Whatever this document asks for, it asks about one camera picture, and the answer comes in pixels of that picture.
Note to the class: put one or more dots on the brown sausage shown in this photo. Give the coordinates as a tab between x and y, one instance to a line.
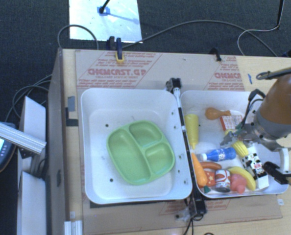
210	165

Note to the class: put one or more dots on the white plastic tray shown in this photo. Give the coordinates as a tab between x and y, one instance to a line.
99	101
209	99

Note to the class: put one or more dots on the red can with star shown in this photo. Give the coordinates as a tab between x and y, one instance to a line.
210	178

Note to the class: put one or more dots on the yellow mustard bottle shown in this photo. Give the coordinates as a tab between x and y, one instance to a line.
192	128

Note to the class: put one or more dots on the red and white carton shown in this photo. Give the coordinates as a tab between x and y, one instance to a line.
231	122

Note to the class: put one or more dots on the yellow corn cob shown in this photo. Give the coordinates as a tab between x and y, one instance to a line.
240	148

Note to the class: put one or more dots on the orange chicken drumstick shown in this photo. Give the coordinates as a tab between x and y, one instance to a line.
212	113

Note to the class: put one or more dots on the black cylinder on white bracket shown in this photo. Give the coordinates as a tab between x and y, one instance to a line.
276	171

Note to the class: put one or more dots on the thin black and white rod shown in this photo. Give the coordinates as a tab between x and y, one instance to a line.
184	128

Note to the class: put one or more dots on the pink toy figure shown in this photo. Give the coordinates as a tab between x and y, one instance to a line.
238	183

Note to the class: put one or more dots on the brown cardboard board red print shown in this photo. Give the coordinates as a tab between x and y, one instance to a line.
189	67

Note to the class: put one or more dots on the yellow banana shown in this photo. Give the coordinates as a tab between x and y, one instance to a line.
244	176

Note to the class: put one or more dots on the cow print milk carton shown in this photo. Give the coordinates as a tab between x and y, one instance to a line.
255	166

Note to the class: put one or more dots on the orange carrot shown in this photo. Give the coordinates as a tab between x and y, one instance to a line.
200	171

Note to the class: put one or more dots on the green divided plate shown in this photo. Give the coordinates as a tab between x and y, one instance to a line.
135	153

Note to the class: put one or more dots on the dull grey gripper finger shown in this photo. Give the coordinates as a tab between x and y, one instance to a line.
237	137
225	141

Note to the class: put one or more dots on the blue plastic bottle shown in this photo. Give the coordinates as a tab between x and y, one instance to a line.
221	154

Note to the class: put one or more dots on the red and white can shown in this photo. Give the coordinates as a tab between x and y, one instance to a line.
223	180

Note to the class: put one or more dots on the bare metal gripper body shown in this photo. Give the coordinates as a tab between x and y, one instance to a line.
257	134

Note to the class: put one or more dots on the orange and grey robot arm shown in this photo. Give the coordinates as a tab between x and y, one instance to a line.
280	99

